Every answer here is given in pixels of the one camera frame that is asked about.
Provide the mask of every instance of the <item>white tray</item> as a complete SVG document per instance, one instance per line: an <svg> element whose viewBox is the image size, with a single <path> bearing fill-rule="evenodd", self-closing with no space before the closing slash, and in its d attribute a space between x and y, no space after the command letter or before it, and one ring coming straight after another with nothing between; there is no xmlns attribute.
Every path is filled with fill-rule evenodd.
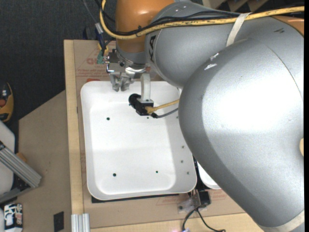
<svg viewBox="0 0 309 232"><path fill-rule="evenodd" d="M203 169L203 167L197 163L199 177L201 181L211 189L221 189L218 184L208 175L208 173Z"/></svg>
<svg viewBox="0 0 309 232"><path fill-rule="evenodd" d="M110 82L92 81L82 87L87 185L97 199L184 193L196 185L193 157L178 113L158 119L139 116L128 98L140 91L140 82L118 93ZM155 106L178 98L177 88L166 82L151 83Z"/></svg>

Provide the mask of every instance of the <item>gray surface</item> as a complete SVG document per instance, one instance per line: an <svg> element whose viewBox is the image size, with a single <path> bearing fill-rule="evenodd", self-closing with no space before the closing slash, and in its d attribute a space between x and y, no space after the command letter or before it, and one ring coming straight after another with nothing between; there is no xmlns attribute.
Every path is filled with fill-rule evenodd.
<svg viewBox="0 0 309 232"><path fill-rule="evenodd" d="M289 70L253 39L202 65L179 103L180 126L193 155L265 227L282 225L304 209L304 161L298 148L303 112Z"/></svg>
<svg viewBox="0 0 309 232"><path fill-rule="evenodd" d="M186 16L205 10L209 9L190 2L179 2L166 7L154 20L171 15ZM201 64L225 48L232 26L233 24L178 27L152 32L145 40L146 57L163 79L174 86L183 87ZM155 37L152 42L153 49L150 45L152 37ZM235 42L245 38L264 42L276 52L289 68L299 90L303 90L304 49L297 48L298 50L291 54L290 48L286 47L291 45L293 48L304 44L303 37L300 37L294 28L270 17L245 21Z"/></svg>

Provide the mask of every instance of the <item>white cable tie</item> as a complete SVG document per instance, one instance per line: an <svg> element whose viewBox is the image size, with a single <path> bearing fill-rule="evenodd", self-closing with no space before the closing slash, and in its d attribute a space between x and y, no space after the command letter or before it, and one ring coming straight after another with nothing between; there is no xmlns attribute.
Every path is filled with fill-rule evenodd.
<svg viewBox="0 0 309 232"><path fill-rule="evenodd" d="M233 25L233 27L232 27L232 30L231 30L231 32L230 32L228 38L227 38L226 46L229 46L229 45L231 45L232 43L234 43L234 40L235 40L235 38L236 38L236 36L237 36L237 34L238 34L238 32L239 32L239 30L240 30L240 28L241 28L243 22L245 21L246 17L247 17L248 15L250 15L250 14L251 14L251 13L244 13L244 14L240 14L240 15L237 17L237 19L236 19L236 21L235 21L235 23L234 23L234 25Z"/></svg>

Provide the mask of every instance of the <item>cardboard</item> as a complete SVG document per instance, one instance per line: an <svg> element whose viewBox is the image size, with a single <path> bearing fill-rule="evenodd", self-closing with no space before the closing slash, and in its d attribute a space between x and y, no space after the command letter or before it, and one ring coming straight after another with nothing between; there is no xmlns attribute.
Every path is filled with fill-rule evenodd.
<svg viewBox="0 0 309 232"><path fill-rule="evenodd" d="M178 213L177 204L185 201L188 194L179 194L165 197L92 203L91 195L86 183L84 130L81 108L80 91L89 79L109 80L106 66L97 64L99 53L97 41L74 40L74 57L76 73L77 110L79 121L80 152L83 181L84 212L90 215L91 228L138 224L147 222L183 219L186 213ZM109 45L110 50L115 48L114 42ZM203 216L218 216L243 213L244 211L220 190L209 190L212 204L203 210Z"/></svg>
<svg viewBox="0 0 309 232"><path fill-rule="evenodd" d="M41 176L38 188L17 197L23 232L54 232L54 215L64 212L70 232L71 196L65 91L19 120L19 152Z"/></svg>

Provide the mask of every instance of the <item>yellow cable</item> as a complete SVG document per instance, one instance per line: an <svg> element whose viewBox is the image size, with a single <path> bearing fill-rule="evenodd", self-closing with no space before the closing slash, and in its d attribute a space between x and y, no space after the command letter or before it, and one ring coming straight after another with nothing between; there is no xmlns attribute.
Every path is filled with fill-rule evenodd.
<svg viewBox="0 0 309 232"><path fill-rule="evenodd" d="M104 10L106 0L102 0L102 9ZM267 16L274 16L274 15L281 15L286 13L294 13L294 12L302 12L305 11L304 6L298 6L298 7L291 7L291 8L284 8L284 9L276 9L276 10L270 10L266 12L256 13L256 14L250 14L246 17L246 21L258 19L262 17ZM142 30L136 34L131 35L118 35L113 32L111 32L105 25L102 13L100 13L100 21L102 24L103 29L106 33L108 33L110 36L120 39L120 40L131 40L135 39L137 37L143 36L147 33L151 33L156 30L161 30L165 28L171 28L171 27L185 27L185 26L205 26L205 25L219 25L219 24L228 24L228 23L234 23L236 21L237 17L235 18L224 18L224 19L205 19L205 20L191 20L191 21L179 21L179 22L169 22L164 23L161 25L153 26L151 28Z"/></svg>
<svg viewBox="0 0 309 232"><path fill-rule="evenodd" d="M145 109L147 110L147 113L152 114L156 110L159 110L161 108L165 108L165 107L168 107L168 106L172 106L174 104L177 104L178 102L179 102L179 100L176 100L176 101L169 102L169 103L166 103L164 105L157 106L157 107L146 106Z"/></svg>

